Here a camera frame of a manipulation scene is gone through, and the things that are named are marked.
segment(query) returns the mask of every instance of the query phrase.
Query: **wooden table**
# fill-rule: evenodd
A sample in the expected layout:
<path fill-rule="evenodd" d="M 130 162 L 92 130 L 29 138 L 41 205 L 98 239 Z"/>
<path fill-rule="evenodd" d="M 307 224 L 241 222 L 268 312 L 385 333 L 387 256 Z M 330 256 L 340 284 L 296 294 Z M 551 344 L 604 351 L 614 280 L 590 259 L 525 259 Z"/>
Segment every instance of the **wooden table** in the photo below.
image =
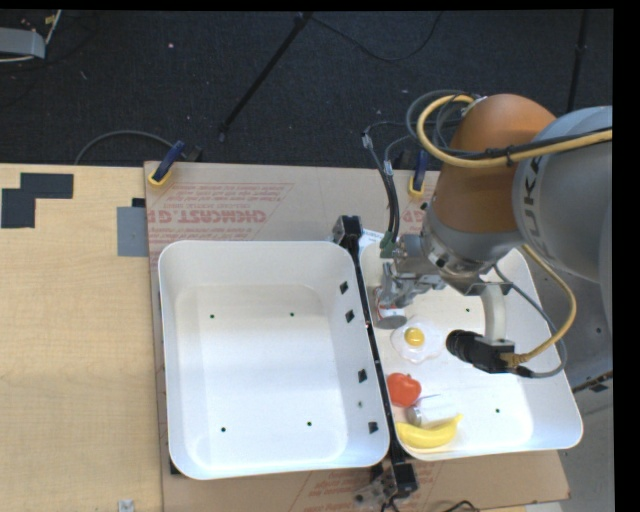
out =
<path fill-rule="evenodd" d="M 161 511 L 149 261 L 118 255 L 116 225 L 143 170 L 0 164 L 0 189 L 21 173 L 72 174 L 73 198 L 0 229 L 0 511 Z M 567 498 L 557 454 L 530 460 Z"/>

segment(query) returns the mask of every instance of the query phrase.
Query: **banana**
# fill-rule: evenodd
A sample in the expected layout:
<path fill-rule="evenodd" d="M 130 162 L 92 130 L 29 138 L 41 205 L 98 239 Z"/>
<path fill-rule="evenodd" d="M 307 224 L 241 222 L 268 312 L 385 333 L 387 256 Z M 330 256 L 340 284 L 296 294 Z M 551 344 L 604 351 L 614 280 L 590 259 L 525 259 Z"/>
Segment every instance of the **banana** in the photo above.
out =
<path fill-rule="evenodd" d="M 420 428 L 409 423 L 398 422 L 396 423 L 396 432 L 400 441 L 410 448 L 437 448 L 447 444 L 455 437 L 461 419 L 462 414 L 458 414 L 430 428 Z"/>

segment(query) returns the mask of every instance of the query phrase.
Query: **black tape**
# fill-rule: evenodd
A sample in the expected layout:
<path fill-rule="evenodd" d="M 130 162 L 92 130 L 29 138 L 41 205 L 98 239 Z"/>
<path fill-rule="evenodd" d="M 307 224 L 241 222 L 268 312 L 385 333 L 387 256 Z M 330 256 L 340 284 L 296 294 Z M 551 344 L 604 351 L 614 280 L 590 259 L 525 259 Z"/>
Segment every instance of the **black tape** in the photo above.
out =
<path fill-rule="evenodd" d="M 73 174 L 21 173 L 20 188 L 2 190 L 0 228 L 34 228 L 38 198 L 73 198 Z"/>

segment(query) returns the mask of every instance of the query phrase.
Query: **white tray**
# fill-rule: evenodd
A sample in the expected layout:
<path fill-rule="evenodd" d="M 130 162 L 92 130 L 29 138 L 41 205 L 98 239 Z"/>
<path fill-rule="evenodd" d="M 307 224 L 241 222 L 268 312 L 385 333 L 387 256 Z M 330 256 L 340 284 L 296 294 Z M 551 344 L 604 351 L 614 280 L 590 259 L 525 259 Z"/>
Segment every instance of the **white tray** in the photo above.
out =
<path fill-rule="evenodd" d="M 382 262 L 390 261 L 380 259 L 378 244 L 372 243 L 375 238 L 361 240 L 360 259 L 369 292 L 380 284 Z M 517 250 L 505 256 L 499 267 L 538 301 L 527 263 Z M 499 281 L 499 278 L 492 271 L 487 280 Z M 515 342 L 516 352 L 528 352 L 550 336 L 545 320 L 514 290 L 506 295 L 505 307 L 506 338 Z M 454 329 L 484 334 L 481 299 L 465 297 L 451 287 L 418 295 L 405 312 L 408 317 L 420 315 L 426 318 L 429 335 L 439 337 L 441 344 Z M 432 401 L 434 406 L 441 407 L 445 403 L 445 410 L 455 410 L 464 416 L 458 424 L 456 437 L 447 445 L 428 450 L 403 446 L 417 459 L 436 461 L 565 449 L 580 441 L 582 420 L 564 372 L 543 379 L 489 374 L 454 357 L 446 348 L 439 356 L 414 364 L 393 348 L 392 331 L 374 327 L 374 332 L 385 375 L 393 372 L 411 374 L 422 384 L 422 395 L 438 395 Z M 554 346 L 525 366 L 542 372 L 556 368 L 559 361 Z M 421 402 L 425 410 L 428 410 L 429 400 Z M 392 410 L 396 422 L 407 421 L 404 408 L 392 406 Z"/>
<path fill-rule="evenodd" d="M 180 241 L 158 262 L 169 451 L 200 480 L 368 467 L 389 431 L 355 268 L 330 242 Z"/>

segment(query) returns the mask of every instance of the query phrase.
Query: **cardboard sheet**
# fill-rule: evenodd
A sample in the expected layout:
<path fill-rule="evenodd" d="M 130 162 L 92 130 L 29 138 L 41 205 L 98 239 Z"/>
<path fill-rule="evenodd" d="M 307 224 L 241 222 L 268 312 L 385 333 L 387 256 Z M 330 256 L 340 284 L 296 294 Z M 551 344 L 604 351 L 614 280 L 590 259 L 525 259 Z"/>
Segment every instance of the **cardboard sheet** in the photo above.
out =
<path fill-rule="evenodd" d="M 145 175 L 158 162 L 145 164 Z M 396 173 L 401 232 L 418 232 L 420 206 L 433 193 L 437 173 L 427 173 L 423 197 L 407 193 L 411 172 Z M 388 212 L 380 176 L 371 169 L 334 169 L 176 163 L 162 187 L 146 185 L 149 263 L 154 323 L 160 458 L 166 512 L 324 512 L 362 510 L 355 492 L 368 469 L 281 473 L 196 481 L 172 473 L 167 441 L 165 379 L 157 261 L 169 243 L 205 240 L 325 240 L 340 215 L 358 215 L 363 227 L 384 232 Z M 420 489 L 401 510 L 439 512 L 461 500 L 495 508 L 569 497 L 556 452 L 414 461 Z"/>

